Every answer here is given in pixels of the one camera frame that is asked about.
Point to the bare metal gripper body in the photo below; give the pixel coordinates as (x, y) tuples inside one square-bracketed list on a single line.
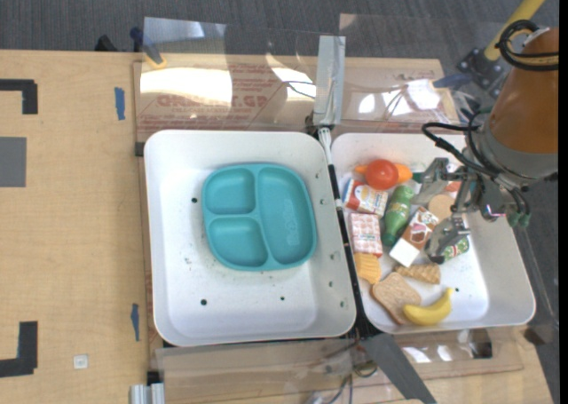
[(492, 195)]

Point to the red tomato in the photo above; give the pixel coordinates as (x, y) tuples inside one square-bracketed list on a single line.
[(381, 174)]

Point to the green and red can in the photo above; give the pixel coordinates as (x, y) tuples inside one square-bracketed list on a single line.
[(459, 247)]

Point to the green bottle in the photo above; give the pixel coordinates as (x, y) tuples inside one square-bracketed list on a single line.
[(397, 213)]

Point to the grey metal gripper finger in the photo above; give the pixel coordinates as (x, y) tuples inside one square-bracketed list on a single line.
[(432, 180), (448, 233)]

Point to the teal divided plate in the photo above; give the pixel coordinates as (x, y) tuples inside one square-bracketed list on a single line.
[(266, 216)]

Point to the orange carrot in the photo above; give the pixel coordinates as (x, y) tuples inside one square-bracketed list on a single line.
[(404, 173)]

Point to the yellow crinkle chip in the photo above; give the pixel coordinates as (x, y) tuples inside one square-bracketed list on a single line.
[(368, 268)]

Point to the pink checkered carton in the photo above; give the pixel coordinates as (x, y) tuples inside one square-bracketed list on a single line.
[(365, 233)]

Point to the white and red carton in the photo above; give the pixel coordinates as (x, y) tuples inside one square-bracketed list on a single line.
[(365, 198)]

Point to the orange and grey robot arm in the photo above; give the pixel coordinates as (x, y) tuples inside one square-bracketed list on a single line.
[(523, 105)]

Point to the brown and white carton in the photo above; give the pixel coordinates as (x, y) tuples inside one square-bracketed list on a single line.
[(412, 238)]

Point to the brown bread slice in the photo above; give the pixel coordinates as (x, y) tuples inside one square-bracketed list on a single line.
[(392, 295)]

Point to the tan round biscuit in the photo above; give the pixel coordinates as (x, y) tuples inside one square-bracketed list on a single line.
[(440, 207)]

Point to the brown cardboard board red print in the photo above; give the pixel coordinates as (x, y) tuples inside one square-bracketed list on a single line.
[(213, 96)]

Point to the white plastic tray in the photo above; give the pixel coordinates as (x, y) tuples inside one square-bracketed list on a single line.
[(492, 278), (248, 304)]

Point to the yellow banana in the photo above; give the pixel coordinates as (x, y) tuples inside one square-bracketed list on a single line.
[(428, 313)]

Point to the brown waffle slice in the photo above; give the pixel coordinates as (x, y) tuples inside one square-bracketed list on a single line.
[(419, 273)]

